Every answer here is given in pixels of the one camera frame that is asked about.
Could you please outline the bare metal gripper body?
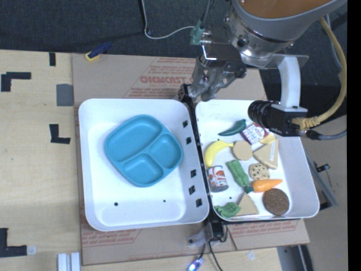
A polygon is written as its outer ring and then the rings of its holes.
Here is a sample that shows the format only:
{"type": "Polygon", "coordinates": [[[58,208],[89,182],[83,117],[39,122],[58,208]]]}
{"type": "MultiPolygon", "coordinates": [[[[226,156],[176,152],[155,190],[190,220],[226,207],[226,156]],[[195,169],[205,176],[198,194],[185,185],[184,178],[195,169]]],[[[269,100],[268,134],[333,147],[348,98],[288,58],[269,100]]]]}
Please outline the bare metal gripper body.
{"type": "Polygon", "coordinates": [[[201,65],[241,77],[246,67],[276,69],[282,50],[296,40],[296,17],[263,18],[245,9],[230,9],[222,24],[206,28],[201,17],[201,65]]]}

